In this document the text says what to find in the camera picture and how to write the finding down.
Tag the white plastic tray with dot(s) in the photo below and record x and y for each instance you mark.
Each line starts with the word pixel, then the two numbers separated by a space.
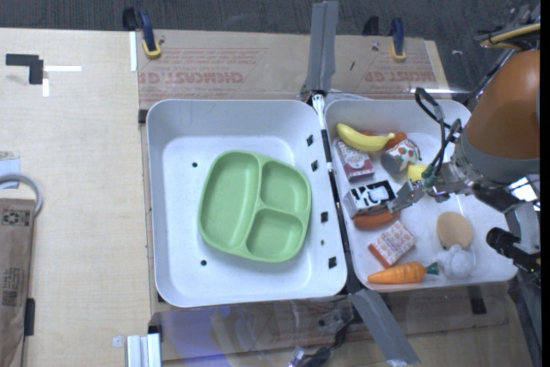
pixel 425 116
pixel 180 202

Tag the yellow banana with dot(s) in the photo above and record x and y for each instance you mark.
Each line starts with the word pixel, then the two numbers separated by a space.
pixel 358 137

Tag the green divided plate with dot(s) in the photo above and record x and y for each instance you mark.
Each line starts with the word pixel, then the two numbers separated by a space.
pixel 232 202

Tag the red and white carton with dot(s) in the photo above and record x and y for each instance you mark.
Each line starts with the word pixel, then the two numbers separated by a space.
pixel 354 161

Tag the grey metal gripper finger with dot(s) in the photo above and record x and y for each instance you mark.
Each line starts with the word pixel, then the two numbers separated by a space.
pixel 406 196

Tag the brown cardboard board red print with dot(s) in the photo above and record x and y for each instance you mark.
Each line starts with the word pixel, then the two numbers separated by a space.
pixel 258 69

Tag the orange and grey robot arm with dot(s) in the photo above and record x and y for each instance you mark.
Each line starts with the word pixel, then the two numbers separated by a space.
pixel 507 116

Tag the orange and white packet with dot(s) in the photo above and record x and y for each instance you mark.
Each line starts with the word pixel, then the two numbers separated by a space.
pixel 392 243

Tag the yellow lemon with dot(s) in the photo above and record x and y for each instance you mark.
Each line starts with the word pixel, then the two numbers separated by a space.
pixel 415 172

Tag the brown paper bag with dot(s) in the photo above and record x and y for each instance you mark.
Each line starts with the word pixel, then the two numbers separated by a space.
pixel 15 270

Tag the beige bread roll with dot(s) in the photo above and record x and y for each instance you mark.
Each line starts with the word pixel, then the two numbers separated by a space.
pixel 454 230

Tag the black cylinder on white bracket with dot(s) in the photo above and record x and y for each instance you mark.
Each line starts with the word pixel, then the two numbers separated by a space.
pixel 511 242

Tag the thin black and white rod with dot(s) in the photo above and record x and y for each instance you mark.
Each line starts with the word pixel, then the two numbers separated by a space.
pixel 328 154

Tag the black and white carton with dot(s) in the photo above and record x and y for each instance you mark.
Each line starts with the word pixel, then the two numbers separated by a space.
pixel 365 197

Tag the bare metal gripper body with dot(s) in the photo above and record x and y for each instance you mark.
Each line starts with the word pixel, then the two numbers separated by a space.
pixel 454 180

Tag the orange carrot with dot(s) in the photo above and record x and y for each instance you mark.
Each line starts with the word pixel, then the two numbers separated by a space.
pixel 399 273

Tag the white can with orange print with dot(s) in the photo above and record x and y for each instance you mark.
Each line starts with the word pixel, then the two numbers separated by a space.
pixel 401 154

